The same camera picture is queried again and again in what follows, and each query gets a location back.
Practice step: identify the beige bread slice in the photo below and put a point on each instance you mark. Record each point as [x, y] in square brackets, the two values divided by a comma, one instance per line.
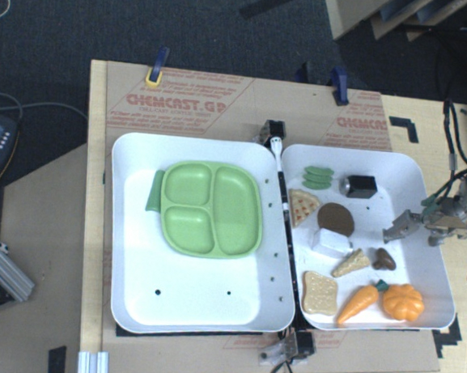
[319, 293]

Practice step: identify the green divided plate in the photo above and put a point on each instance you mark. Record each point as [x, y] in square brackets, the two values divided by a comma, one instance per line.
[211, 208]

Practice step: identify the black can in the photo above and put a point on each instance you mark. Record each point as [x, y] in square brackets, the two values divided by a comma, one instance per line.
[361, 186]

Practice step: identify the orange carrot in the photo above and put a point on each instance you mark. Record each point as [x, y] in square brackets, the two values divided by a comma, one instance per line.
[357, 304]

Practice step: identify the thin black and white rod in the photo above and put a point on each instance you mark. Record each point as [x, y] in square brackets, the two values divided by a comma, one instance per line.
[285, 202]

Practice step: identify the pizza slice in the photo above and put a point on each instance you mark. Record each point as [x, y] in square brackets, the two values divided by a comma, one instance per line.
[300, 205]

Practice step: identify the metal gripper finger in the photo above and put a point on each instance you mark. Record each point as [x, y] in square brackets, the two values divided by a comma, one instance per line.
[401, 229]
[436, 238]

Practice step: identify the green pea pods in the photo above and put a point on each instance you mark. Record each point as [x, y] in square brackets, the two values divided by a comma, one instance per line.
[318, 178]

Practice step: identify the white plastic tray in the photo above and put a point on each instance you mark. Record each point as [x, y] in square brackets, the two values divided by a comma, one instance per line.
[192, 291]
[416, 189]

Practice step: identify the brown cardboard board red print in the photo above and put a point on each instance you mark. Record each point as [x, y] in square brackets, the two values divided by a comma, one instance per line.
[183, 108]

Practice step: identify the white block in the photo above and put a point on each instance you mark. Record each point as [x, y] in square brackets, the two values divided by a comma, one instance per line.
[330, 243]

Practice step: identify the dark brown lump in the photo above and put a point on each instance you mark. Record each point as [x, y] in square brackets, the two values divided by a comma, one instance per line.
[384, 260]

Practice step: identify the orange pumpkin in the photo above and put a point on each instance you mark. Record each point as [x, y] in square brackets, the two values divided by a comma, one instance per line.
[403, 302]

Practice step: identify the brown round biscuit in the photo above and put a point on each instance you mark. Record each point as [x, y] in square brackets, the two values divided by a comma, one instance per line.
[336, 218]

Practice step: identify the pale yellow cheese wedge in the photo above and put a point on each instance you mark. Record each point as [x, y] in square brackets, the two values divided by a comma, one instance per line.
[352, 264]

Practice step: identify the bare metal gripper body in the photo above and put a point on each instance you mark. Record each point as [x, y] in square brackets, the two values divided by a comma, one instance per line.
[452, 221]

